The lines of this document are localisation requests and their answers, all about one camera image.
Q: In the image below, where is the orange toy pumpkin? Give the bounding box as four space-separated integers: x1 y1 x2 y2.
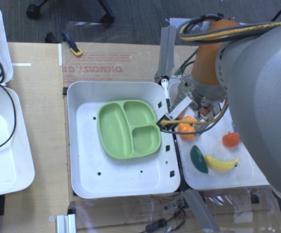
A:
177 115 197 140

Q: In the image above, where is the green divided plate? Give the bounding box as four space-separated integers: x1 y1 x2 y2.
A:
97 99 162 160

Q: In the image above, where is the black block with thin wires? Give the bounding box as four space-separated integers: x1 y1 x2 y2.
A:
145 218 168 233

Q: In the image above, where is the dark green oval toy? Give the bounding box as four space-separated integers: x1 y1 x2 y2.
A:
189 145 209 174

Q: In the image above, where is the yellow banana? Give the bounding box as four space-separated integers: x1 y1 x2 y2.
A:
204 154 240 172

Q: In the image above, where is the white plastic tray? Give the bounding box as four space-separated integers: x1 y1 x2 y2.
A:
67 81 181 200
167 80 270 191

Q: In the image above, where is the brown cardboard board, red print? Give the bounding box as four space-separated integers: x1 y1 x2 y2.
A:
62 41 273 229

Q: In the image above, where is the red-orange toy pepper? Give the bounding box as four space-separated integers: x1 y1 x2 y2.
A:
222 131 240 148

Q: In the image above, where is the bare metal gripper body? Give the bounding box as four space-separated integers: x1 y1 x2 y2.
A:
178 80 226 125

